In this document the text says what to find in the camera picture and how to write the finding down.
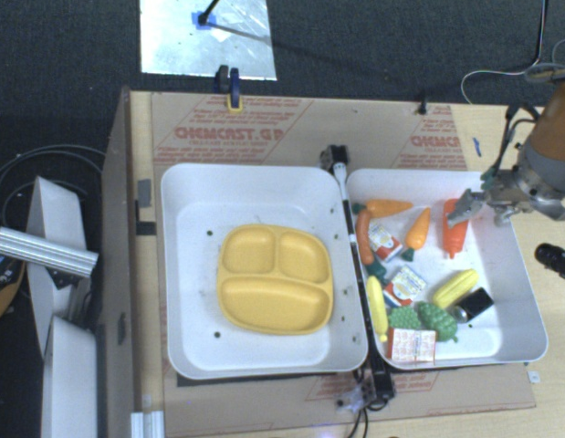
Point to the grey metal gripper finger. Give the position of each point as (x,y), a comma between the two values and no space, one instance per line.
(464,205)
(504,217)

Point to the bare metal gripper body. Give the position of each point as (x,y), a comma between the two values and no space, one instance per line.
(524,194)

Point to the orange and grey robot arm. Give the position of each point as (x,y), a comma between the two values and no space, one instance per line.
(553,130)

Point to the orange bottle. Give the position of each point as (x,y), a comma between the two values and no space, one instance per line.
(454,237)

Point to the orange carrot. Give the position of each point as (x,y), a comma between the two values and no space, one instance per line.
(419,233)
(389,206)

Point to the white plastic tray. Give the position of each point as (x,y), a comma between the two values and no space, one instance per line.
(191,267)
(501,290)

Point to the yellow corn cob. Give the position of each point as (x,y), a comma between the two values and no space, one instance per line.
(455,288)

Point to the red and white carton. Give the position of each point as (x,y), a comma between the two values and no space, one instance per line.
(405,286)
(386,242)

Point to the black can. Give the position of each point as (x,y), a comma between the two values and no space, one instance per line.
(476,303)

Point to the orange sausage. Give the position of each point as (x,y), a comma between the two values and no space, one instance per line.
(364,240)

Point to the dark green toy piece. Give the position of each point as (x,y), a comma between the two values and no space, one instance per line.
(377,269)

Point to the thin black and white rod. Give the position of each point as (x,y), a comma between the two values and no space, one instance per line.
(347,212)

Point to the green grapes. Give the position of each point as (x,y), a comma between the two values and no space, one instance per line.
(439,321)

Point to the green broccoli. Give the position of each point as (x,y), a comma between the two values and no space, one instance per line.
(404,317)

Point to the yellow banana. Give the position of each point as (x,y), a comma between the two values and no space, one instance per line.
(377,306)

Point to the red and white packet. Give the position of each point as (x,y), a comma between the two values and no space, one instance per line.
(410,346)

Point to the yellow divided plate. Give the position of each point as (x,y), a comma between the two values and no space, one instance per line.
(273,290)

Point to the brown cardboard board red print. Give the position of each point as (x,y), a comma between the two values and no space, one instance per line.
(264,130)

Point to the black cylinder on white bracket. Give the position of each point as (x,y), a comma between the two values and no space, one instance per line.
(556,259)

